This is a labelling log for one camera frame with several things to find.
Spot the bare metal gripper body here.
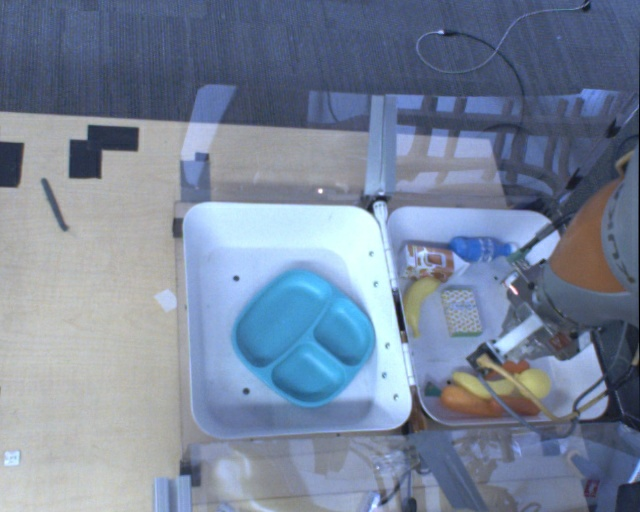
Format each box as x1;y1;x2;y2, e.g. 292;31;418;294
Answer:
501;259;592;362

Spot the white green patterned packet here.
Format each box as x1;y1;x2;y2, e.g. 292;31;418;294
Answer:
439;285;485;339

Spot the blue plastic bottle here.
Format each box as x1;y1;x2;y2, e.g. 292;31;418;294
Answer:
448;235;519;265

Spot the yellow lemon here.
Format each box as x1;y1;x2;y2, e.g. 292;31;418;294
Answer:
514;368;553;400

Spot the white plastic tray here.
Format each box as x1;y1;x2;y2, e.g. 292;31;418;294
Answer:
182;201;414;441
387;206;611;428

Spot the orange and white carton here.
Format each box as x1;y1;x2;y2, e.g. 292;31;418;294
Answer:
398;241;471;284

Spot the yellow banana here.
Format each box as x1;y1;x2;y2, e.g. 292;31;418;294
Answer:
451;370;516;400
402;276;443;340

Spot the orange carrot with green top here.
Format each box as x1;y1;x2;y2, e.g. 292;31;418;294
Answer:
423;382;504;419

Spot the blue divided plate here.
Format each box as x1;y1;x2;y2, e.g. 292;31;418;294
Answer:
231;268;377;409

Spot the grey pen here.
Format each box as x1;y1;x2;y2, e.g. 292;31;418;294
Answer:
40;177;70;233

